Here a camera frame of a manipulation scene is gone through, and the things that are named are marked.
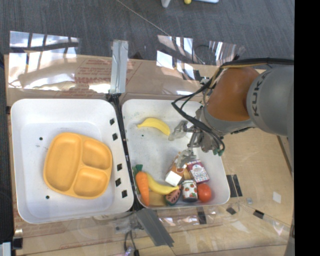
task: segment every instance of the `orange plate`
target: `orange plate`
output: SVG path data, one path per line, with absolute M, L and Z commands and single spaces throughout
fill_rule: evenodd
M 51 142 L 43 178 L 52 190 L 64 195 L 94 199 L 107 189 L 112 153 L 102 142 L 73 132 L 63 132 Z

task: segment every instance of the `banana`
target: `banana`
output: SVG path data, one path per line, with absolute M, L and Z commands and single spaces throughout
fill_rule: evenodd
M 174 190 L 178 190 L 179 186 L 167 186 L 167 185 L 162 185 L 154 180 L 154 178 L 146 172 L 147 178 L 148 178 L 148 186 L 149 188 L 158 194 L 161 195 L 168 195 Z
M 146 118 L 142 123 L 137 125 L 138 128 L 140 127 L 154 127 L 163 132 L 165 135 L 170 135 L 170 128 L 169 126 L 162 120 L 154 117 Z

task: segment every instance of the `black hole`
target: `black hole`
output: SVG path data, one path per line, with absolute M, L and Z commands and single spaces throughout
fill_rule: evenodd
M 126 191 L 126 190 L 122 191 L 122 198 L 125 198 L 127 195 L 128 195 L 128 194 L 127 194 L 127 191 Z
M 120 184 L 121 184 L 121 179 L 118 178 L 118 179 L 115 181 L 115 186 L 118 187 Z

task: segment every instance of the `gray floor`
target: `gray floor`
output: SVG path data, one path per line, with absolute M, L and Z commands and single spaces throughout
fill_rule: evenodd
M 157 35 L 243 46 L 241 59 L 294 59 L 294 0 L 1 0 L 0 53 L 10 31 L 77 37 L 80 53 L 109 56 L 113 39 L 130 42 L 129 56 L 155 59 Z M 13 235 L 4 70 L 0 68 L 0 244 Z

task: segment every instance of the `yellow banana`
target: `yellow banana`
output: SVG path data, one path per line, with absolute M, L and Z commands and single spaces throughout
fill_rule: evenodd
M 159 129 L 165 135 L 170 135 L 170 127 L 164 121 L 154 117 L 146 118 L 142 123 L 138 124 L 137 127 L 154 127 Z
M 172 191 L 179 189 L 178 185 L 177 186 L 162 185 L 157 181 L 155 181 L 154 178 L 149 173 L 146 172 L 146 175 L 148 178 L 148 186 L 153 192 L 156 192 L 161 195 L 168 195 Z

